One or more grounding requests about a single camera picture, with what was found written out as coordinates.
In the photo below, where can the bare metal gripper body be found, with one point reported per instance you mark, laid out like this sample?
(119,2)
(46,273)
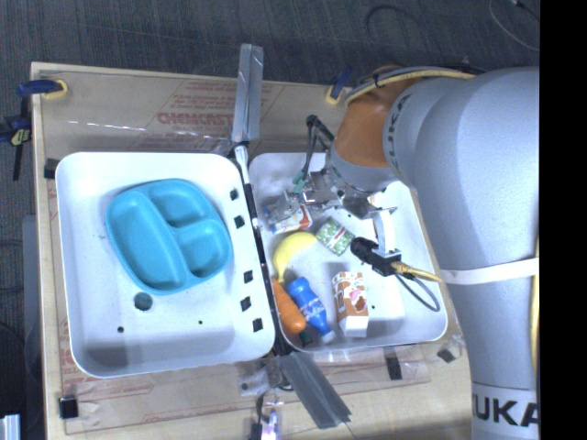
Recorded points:
(321,190)

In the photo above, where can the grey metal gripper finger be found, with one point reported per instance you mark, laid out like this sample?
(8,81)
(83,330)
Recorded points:
(293,196)
(276,210)

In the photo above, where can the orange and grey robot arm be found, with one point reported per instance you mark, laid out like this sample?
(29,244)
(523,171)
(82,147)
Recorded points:
(468,190)

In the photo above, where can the small white and orange carton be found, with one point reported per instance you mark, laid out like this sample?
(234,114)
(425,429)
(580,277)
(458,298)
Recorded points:
(295,220)

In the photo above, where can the yellow banana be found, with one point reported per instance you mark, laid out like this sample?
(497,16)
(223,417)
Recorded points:
(286,250)

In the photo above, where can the green and white carton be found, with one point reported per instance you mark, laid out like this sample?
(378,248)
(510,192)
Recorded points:
(335,236)

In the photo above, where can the orange carrot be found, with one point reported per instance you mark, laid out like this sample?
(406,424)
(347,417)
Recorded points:
(288,310)

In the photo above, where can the blue bottle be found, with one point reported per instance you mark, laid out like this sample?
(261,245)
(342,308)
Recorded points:
(309,305)

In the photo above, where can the white plastic tray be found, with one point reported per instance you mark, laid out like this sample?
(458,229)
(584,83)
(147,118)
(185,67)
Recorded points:
(413,255)
(183,328)

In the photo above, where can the blue divided plate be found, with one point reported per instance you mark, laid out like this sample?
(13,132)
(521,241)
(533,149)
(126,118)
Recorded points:
(165,236)

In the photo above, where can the tall white and brown carton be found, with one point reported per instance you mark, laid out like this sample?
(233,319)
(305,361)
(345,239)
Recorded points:
(351,303)

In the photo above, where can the brown cardboard board red print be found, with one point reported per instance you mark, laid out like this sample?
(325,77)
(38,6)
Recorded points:
(137,108)

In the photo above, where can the black cylinder on white bracket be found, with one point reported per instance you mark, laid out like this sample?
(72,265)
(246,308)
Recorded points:
(373,252)

